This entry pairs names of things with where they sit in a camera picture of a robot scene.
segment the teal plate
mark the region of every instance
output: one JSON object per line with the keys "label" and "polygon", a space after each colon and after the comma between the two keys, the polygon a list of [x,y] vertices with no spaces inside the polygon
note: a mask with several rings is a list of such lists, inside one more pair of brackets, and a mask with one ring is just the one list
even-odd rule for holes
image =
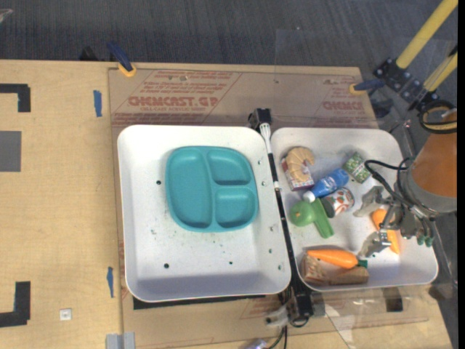
{"label": "teal plate", "polygon": [[254,173],[236,150],[176,149],[166,162],[165,180],[169,211],[184,229],[237,230],[253,222],[258,212]]}

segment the black cable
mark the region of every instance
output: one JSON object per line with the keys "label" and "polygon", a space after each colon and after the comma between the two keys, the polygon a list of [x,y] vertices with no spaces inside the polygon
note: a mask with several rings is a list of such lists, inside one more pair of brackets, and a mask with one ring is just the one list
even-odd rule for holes
{"label": "black cable", "polygon": [[404,164],[404,161],[398,167],[396,167],[396,166],[392,166],[390,164],[384,163],[383,161],[378,161],[378,160],[373,160],[372,159],[372,160],[365,161],[365,168],[371,173],[371,175],[373,176],[373,178],[375,180],[379,181],[384,186],[384,188],[392,196],[392,198],[396,198],[398,201],[400,201],[400,203],[406,205],[408,208],[411,208],[413,206],[413,203],[411,203],[407,199],[403,198],[399,194],[395,193],[392,190],[389,183],[387,183],[387,181],[384,179],[384,177],[381,176],[378,172],[376,172],[373,168],[371,168],[370,164],[378,164],[380,166],[383,166],[383,167],[386,167],[386,168],[389,168],[389,169],[395,169],[397,171],[397,173],[398,173],[399,171],[405,171],[407,169],[407,167],[402,167],[402,165]]}
{"label": "black cable", "polygon": [[286,342],[287,342],[287,337],[288,337],[288,327],[287,326],[284,326],[283,329],[281,329],[281,333],[276,338],[275,342],[273,344],[271,344],[271,346],[269,346],[267,349],[273,349],[277,344],[279,344],[279,342],[281,341],[283,336],[285,336],[284,347],[286,347]]}
{"label": "black cable", "polygon": [[401,193],[404,193],[404,191],[402,188],[402,183],[400,182],[400,172],[408,169],[407,165],[405,165],[405,168],[402,168],[402,165],[404,165],[409,160],[413,160],[413,157],[409,156],[408,158],[405,158],[404,160],[402,160],[397,169],[397,186],[399,186],[399,192]]}
{"label": "black cable", "polygon": [[310,319],[310,318],[307,317],[307,318],[305,319],[304,323],[301,323],[301,324],[296,324],[296,323],[294,323],[294,321],[289,322],[289,324],[290,324],[292,327],[295,327],[295,328],[299,329],[299,328],[305,326],[305,325],[308,323],[309,319]]}
{"label": "black cable", "polygon": [[457,120],[455,121],[428,121],[430,113],[436,111],[450,111],[455,109],[455,105],[446,100],[433,101],[426,104],[418,114],[418,120],[423,129],[429,133],[437,135],[446,135],[449,133],[457,133]]}

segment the white tray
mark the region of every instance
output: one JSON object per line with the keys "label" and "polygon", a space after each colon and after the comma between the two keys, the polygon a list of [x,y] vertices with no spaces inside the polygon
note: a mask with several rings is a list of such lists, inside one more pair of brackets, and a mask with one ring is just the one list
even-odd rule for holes
{"label": "white tray", "polygon": [[[251,164],[259,198],[240,230],[198,233],[169,214],[164,171],[185,146],[232,148]],[[118,136],[126,283],[145,302],[276,294],[291,280],[262,137],[245,127],[131,126]]]}
{"label": "white tray", "polygon": [[[324,128],[282,128],[272,134],[272,149],[278,162],[295,146],[304,146],[315,154],[314,178],[317,180],[340,167],[353,152],[358,151],[365,159],[376,159],[397,166],[403,157],[397,141],[389,133],[379,129],[324,129]],[[396,171],[376,167],[377,171],[393,185]],[[281,166],[277,166],[278,180],[282,188],[286,216],[290,208],[301,200],[302,192],[293,192],[286,182]],[[304,250],[311,246],[338,246],[357,254],[364,240],[375,231],[371,219],[355,217],[353,212],[360,208],[362,195],[374,185],[380,185],[372,177],[363,184],[354,180],[346,185],[354,194],[355,206],[348,212],[330,219],[334,235],[324,239],[311,224],[299,228],[288,220],[289,232],[296,261],[300,264]],[[387,286],[428,284],[438,272],[437,259],[432,247],[419,246],[416,238],[400,238],[400,254],[385,249],[375,253],[368,260],[370,278],[365,285],[315,286],[318,291],[340,291]]]}

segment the orange carrot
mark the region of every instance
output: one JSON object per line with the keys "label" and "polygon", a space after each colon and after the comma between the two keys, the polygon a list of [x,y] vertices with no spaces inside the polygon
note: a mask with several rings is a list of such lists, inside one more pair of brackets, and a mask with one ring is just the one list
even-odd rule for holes
{"label": "orange carrot", "polygon": [[[387,210],[380,208],[371,214],[371,219],[378,230],[380,229],[379,224],[383,223],[384,218],[386,217],[386,213]],[[387,230],[387,240],[391,242],[391,251],[395,254],[400,254],[399,241],[397,240],[395,230]]]}
{"label": "orange carrot", "polygon": [[307,254],[346,269],[351,269],[358,264],[357,257],[343,249],[309,249]]}

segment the yellow pole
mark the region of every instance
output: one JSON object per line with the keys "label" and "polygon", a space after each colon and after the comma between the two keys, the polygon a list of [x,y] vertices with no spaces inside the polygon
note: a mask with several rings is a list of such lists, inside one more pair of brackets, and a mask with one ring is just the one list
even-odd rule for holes
{"label": "yellow pole", "polygon": [[413,37],[410,44],[404,49],[402,54],[396,59],[399,68],[406,69],[417,54],[423,49],[428,40],[432,38],[437,29],[444,23],[447,17],[457,7],[458,0],[442,0],[436,10],[420,28],[420,31]]}
{"label": "yellow pole", "polygon": [[452,57],[447,57],[436,70],[432,72],[428,79],[424,81],[423,87],[428,92],[434,92],[438,86],[447,78],[452,71],[457,68],[458,63],[458,52]]}

